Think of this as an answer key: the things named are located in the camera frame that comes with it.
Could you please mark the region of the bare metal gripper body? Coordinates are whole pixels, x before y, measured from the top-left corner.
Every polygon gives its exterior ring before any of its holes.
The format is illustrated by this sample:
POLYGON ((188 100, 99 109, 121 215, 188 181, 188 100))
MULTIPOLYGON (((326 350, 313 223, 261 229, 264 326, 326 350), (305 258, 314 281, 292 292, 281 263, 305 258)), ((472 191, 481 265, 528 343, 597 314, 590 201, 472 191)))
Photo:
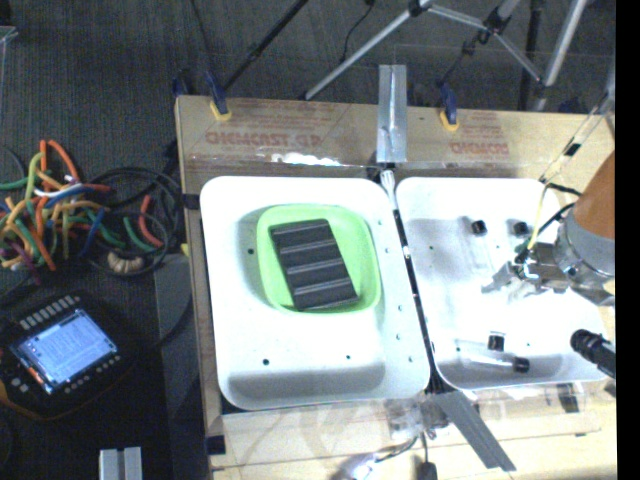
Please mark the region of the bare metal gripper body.
POLYGON ((522 256, 520 277, 534 287, 535 293, 565 293, 577 286, 580 260, 570 246, 537 243, 522 256))

